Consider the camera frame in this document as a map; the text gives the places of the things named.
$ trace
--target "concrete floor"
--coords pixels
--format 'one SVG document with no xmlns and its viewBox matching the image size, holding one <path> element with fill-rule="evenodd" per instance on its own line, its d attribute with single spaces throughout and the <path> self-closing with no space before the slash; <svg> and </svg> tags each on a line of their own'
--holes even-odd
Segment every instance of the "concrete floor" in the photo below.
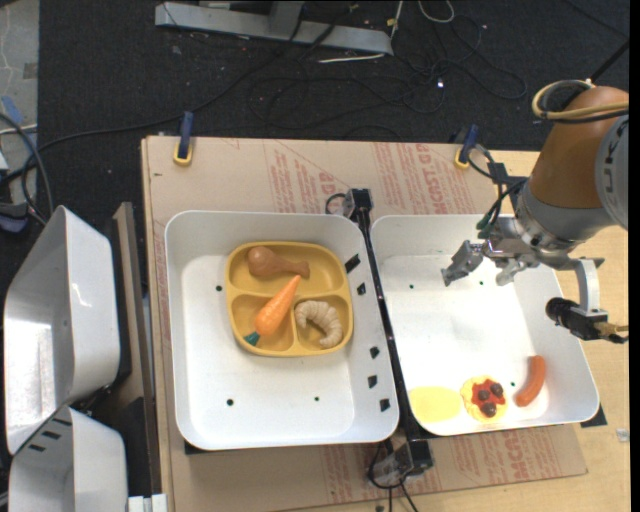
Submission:
<svg viewBox="0 0 640 512">
<path fill-rule="evenodd" d="M 0 8 L 0 108 L 21 126 L 37 123 L 39 11 L 40 0 L 16 0 Z M 29 156 L 15 135 L 2 136 L 0 151 L 10 169 L 21 167 Z M 24 201 L 19 185 L 19 180 L 12 183 L 14 203 Z M 33 173 L 28 186 L 33 193 Z"/>
</svg>

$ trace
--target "yellow plate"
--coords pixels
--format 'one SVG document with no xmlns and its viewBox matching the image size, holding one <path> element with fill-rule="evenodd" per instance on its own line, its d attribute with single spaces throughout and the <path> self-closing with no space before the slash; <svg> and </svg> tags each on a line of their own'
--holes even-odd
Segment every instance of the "yellow plate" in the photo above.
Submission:
<svg viewBox="0 0 640 512">
<path fill-rule="evenodd" d="M 255 331 L 254 318 L 267 301 L 294 275 L 278 272 L 269 277 L 256 277 L 249 272 L 247 253 L 253 247 L 265 246 L 290 261 L 307 261 L 310 275 L 302 278 L 289 314 L 275 333 L 261 336 L 253 346 L 244 337 Z M 254 354 L 270 357 L 316 356 L 343 348 L 353 333 L 353 306 L 344 265 L 333 252 L 316 244 L 303 242 L 252 242 L 237 247 L 227 259 L 225 269 L 227 310 L 236 341 Z M 328 302 L 338 312 L 343 337 L 340 343 L 324 348 L 319 340 L 324 332 L 313 322 L 304 329 L 295 322 L 293 310 L 306 300 Z"/>
</svg>

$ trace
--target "toy chicken drumstick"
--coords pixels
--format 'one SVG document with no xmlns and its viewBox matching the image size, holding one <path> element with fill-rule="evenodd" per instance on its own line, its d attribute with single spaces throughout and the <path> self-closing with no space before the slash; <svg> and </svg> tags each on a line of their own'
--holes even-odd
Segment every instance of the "toy chicken drumstick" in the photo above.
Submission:
<svg viewBox="0 0 640 512">
<path fill-rule="evenodd" d="M 245 341 L 255 346 L 260 336 L 269 336 L 276 332 L 278 326 L 289 312 L 300 282 L 300 275 L 295 275 L 267 302 L 258 312 L 254 321 L 256 330 L 244 337 Z"/>
</svg>

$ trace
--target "cardboard sheet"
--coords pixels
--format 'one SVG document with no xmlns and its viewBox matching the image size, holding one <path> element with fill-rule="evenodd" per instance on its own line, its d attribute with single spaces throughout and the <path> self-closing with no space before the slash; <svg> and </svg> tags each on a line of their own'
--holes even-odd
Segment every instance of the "cardboard sheet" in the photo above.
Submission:
<svg viewBox="0 0 640 512">
<path fill-rule="evenodd" d="M 142 143 L 151 272 L 157 304 L 154 348 L 163 484 L 177 512 L 268 512 L 378 500 L 366 468 L 375 446 L 336 445 L 187 455 L 174 415 L 164 228 L 185 210 L 322 214 L 333 194 L 369 188 L 373 216 L 483 213 L 493 186 L 452 165 L 455 148 L 437 144 L 199 138 L 189 167 L 172 162 L 177 142 Z M 533 155 L 525 162 L 533 163 Z M 435 467 L 407 482 L 412 494 L 554 479 L 586 472 L 570 425 L 431 442 Z"/>
</svg>

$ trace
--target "orange carrot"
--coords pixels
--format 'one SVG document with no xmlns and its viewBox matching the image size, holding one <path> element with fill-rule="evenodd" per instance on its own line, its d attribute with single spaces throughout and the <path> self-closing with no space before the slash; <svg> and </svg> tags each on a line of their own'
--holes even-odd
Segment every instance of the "orange carrot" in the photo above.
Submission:
<svg viewBox="0 0 640 512">
<path fill-rule="evenodd" d="M 544 358 L 542 356 L 530 357 L 527 383 L 515 396 L 515 402 L 518 407 L 526 407 L 538 396 L 544 384 L 545 373 L 546 363 Z"/>
<path fill-rule="evenodd" d="M 258 334 L 269 336 L 276 331 L 293 303 L 300 279 L 300 275 L 295 275 L 258 312 L 255 320 Z"/>
</svg>

